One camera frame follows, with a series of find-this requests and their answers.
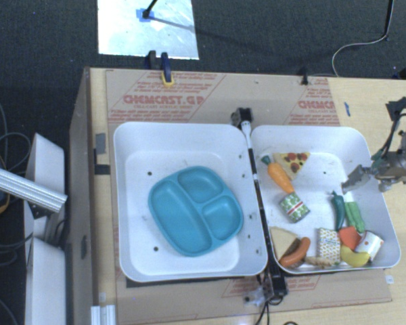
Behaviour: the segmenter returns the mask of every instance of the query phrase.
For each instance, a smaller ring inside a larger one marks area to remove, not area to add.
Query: brown sausage
[[[283,267],[289,267],[293,265],[294,263],[297,263],[304,259],[305,255],[307,254],[307,251],[310,247],[310,239],[308,237],[303,237],[300,240],[299,247],[293,252],[290,253],[289,255],[286,255],[285,257],[282,257],[279,260],[279,264]]]

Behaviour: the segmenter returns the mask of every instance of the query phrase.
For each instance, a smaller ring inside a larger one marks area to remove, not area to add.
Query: blue plate
[[[223,180],[206,167],[189,167],[150,190],[149,208],[170,244],[197,257],[213,251],[242,228],[241,207]]]

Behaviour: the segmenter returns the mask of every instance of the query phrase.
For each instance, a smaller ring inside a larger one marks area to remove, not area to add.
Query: carrot
[[[300,240],[299,247],[293,253],[282,257],[279,260],[279,264],[283,267],[289,267],[304,259],[305,255],[307,255],[308,249],[310,248],[310,243],[311,241],[308,237],[303,237]]]
[[[295,191],[290,183],[287,173],[283,170],[278,162],[271,162],[268,164],[268,175],[286,193],[291,194]]]
[[[352,251],[357,247],[361,235],[358,234],[354,226],[348,226],[338,231],[341,243],[349,247]]]

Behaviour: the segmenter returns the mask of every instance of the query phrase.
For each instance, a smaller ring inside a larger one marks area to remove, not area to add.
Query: black floor
[[[192,0],[200,60],[176,70],[296,74],[332,73],[334,52],[379,39],[388,0]],[[9,131],[40,133],[68,150],[68,129],[84,66],[143,68],[134,57],[97,52],[97,0],[0,0],[0,102]],[[406,0],[394,0],[387,40],[345,49],[343,77],[392,78],[406,68]],[[0,115],[0,136],[3,123]],[[9,141],[12,165],[24,143]],[[21,205],[0,216],[0,240],[22,238]],[[24,319],[23,251],[0,268],[0,297]],[[0,308],[0,324],[11,320]]]

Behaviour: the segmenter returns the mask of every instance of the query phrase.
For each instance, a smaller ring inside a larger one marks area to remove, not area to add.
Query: banana
[[[366,252],[356,253],[349,247],[342,244],[340,250],[341,260],[348,263],[352,267],[362,267],[370,259],[370,254]]]

